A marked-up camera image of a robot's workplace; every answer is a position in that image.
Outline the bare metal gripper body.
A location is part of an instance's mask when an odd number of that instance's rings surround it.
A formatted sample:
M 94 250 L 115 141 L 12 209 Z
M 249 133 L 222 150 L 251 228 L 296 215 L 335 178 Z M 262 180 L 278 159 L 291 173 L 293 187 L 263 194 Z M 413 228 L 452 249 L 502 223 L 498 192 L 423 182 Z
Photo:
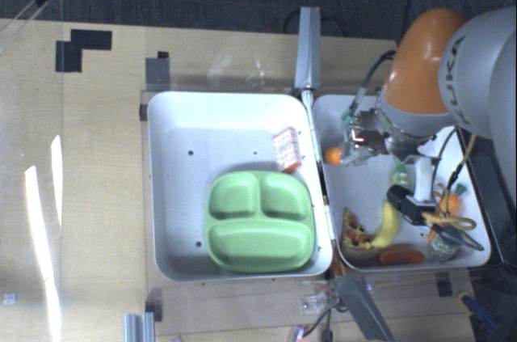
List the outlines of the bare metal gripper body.
M 397 129 L 375 108 L 344 115 L 344 147 L 372 148 L 378 155 L 391 154 L 401 162 L 412 156 L 419 156 L 418 148 L 435 135 L 415 137 Z

